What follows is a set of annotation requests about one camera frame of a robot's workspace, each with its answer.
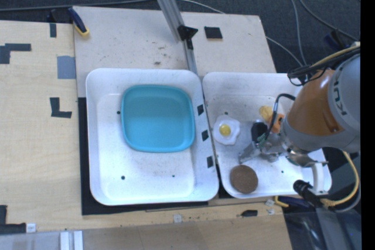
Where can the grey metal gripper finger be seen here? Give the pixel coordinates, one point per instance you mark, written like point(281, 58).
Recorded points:
point(271, 157)
point(248, 153)

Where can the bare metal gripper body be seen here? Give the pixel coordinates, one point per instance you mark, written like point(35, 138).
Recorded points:
point(275, 145)

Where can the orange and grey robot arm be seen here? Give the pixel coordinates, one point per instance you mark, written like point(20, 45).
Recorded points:
point(319, 108)

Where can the orange toy food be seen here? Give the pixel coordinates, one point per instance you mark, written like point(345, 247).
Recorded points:
point(277, 123)

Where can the brown round biscuit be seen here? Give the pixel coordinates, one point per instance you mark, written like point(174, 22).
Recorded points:
point(243, 179)

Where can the white and yellow fried egg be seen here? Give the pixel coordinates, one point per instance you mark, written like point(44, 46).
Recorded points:
point(225, 130)

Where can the yellow toy food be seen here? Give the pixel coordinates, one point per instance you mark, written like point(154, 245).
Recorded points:
point(265, 112)

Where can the small black block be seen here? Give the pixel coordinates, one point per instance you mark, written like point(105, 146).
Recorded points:
point(249, 213)

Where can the white plastic tray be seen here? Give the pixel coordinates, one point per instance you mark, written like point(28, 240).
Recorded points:
point(146, 178)
point(243, 90)

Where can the blue plate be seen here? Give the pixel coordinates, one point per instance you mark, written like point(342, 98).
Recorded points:
point(158, 118)

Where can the pale wood board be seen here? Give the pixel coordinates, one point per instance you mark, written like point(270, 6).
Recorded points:
point(129, 38)

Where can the black cylinder on white bracket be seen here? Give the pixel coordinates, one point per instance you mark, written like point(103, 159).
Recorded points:
point(317, 177)

